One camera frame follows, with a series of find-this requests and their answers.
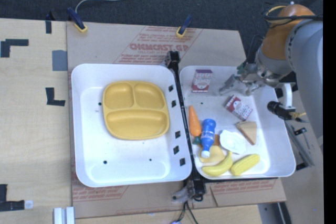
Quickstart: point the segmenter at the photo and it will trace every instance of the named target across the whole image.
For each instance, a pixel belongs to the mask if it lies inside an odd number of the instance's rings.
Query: yellow plate
[[[118,81],[103,93],[108,131],[124,140],[156,138],[167,132],[169,113],[161,89],[144,81]]]

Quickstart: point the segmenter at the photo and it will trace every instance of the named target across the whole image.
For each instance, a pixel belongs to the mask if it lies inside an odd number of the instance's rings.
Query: orange carrot
[[[193,106],[189,106],[189,131],[192,136],[200,136],[202,132],[201,124],[199,123],[196,111]]]

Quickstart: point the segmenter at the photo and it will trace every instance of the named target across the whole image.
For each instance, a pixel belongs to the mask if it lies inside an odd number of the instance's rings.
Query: wooden surface
[[[66,23],[0,19],[0,40],[29,39],[0,58],[0,184],[7,200],[33,209],[0,212],[0,223],[52,223],[52,210],[71,206],[68,73],[53,71],[52,51],[67,50]],[[47,105],[45,88],[65,106]],[[197,209],[199,223],[261,223],[257,205]],[[77,219],[76,223],[171,223],[180,212]],[[182,223],[193,223],[187,213]]]

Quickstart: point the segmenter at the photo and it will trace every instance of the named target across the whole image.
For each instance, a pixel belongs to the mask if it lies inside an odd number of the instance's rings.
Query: blue bottle
[[[201,144],[202,144],[202,158],[210,157],[210,147],[214,143],[215,139],[215,127],[216,122],[212,119],[206,119],[202,123]]]

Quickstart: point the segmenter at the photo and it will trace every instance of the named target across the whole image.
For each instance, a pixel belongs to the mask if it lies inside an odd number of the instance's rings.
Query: banana
[[[243,172],[249,170],[255,166],[260,161],[260,156],[258,154],[248,155],[237,162],[231,167],[231,173],[235,176],[239,176]]]
[[[229,151],[224,160],[213,166],[203,166],[202,171],[209,176],[219,176],[228,171],[232,166],[232,152]]]

